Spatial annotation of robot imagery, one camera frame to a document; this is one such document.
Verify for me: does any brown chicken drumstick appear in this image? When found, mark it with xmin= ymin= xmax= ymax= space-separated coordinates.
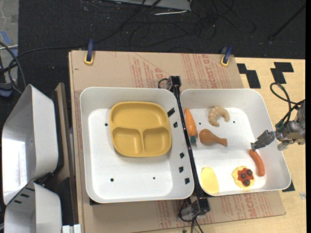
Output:
xmin=198 ymin=128 xmax=228 ymax=148

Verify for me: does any yellow oval slice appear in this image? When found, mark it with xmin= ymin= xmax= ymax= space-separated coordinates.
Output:
xmin=200 ymin=166 xmax=220 ymax=195

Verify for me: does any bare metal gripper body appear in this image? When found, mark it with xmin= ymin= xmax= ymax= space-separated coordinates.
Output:
xmin=276 ymin=119 xmax=306 ymax=145

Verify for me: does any thin black rod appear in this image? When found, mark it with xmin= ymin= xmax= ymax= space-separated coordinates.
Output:
xmin=173 ymin=85 xmax=204 ymax=200

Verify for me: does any white plastic tray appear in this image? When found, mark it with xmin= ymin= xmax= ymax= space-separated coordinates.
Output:
xmin=79 ymin=86 xmax=195 ymax=204
xmin=179 ymin=88 xmax=292 ymax=197

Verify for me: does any yellow spaghetti with meatballs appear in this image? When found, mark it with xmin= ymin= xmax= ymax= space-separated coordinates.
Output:
xmin=231 ymin=166 xmax=256 ymax=189

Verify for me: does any orange carrot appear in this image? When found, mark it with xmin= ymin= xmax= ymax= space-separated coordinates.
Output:
xmin=184 ymin=108 xmax=198 ymax=144

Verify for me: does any orange sausage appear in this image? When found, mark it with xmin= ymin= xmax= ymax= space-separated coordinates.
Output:
xmin=248 ymin=149 xmax=266 ymax=177

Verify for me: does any black block with thin wires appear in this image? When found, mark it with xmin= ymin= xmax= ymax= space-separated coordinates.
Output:
xmin=181 ymin=197 xmax=211 ymax=219
xmin=167 ymin=75 xmax=182 ymax=92

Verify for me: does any brown cardboard board red print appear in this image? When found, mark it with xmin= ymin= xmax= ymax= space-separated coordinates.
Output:
xmin=68 ymin=50 xmax=286 ymax=233

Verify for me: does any yellow divided plate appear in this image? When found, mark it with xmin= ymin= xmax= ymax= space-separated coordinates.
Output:
xmin=109 ymin=101 xmax=173 ymax=158

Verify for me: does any beige croissant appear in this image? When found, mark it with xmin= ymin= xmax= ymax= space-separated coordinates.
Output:
xmin=207 ymin=105 xmax=231 ymax=128

